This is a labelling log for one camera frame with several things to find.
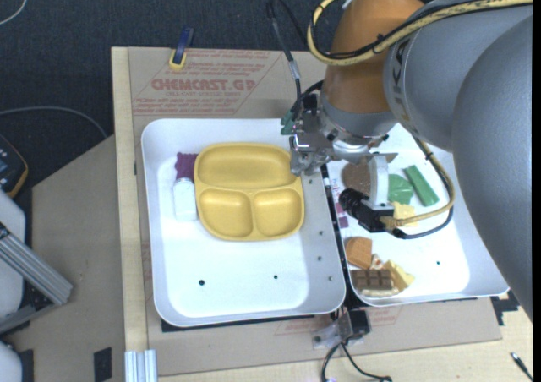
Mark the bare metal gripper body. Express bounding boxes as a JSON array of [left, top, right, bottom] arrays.
[[289, 112, 392, 164]]

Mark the brown chocolate waffle biscuit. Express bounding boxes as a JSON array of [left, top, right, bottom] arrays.
[[350, 268, 401, 298]]

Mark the brown cardboard board red print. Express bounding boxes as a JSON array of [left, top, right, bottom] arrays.
[[126, 46, 504, 377]]

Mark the brown round biscuit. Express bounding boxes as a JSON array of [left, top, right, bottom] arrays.
[[341, 162, 374, 199]]

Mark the thin black and white rod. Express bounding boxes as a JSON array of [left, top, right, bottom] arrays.
[[320, 163, 352, 314]]

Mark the black block with thin wires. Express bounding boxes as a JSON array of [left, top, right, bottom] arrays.
[[311, 308, 373, 350]]

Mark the yellow divided plate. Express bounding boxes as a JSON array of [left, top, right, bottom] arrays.
[[193, 141, 306, 243]]

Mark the white plastic tray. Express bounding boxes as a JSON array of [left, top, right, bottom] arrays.
[[140, 117, 347, 328], [324, 122, 512, 308]]

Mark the yellow cheese wedge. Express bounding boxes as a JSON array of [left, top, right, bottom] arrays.
[[381, 259, 417, 289]]

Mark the black pen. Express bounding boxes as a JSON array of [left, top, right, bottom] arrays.
[[510, 352, 533, 382]]

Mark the white plastic bottle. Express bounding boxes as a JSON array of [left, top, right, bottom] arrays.
[[172, 177, 199, 222]]

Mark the black cylinder on white bracket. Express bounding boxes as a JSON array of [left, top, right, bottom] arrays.
[[337, 151, 401, 234]]

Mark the orange bread piece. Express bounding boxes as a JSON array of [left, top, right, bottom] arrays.
[[344, 236, 374, 270]]

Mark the yellow cheese slice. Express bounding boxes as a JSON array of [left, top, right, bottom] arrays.
[[390, 201, 420, 228]]

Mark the green long flat strip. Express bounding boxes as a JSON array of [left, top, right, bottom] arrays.
[[402, 164, 441, 207]]

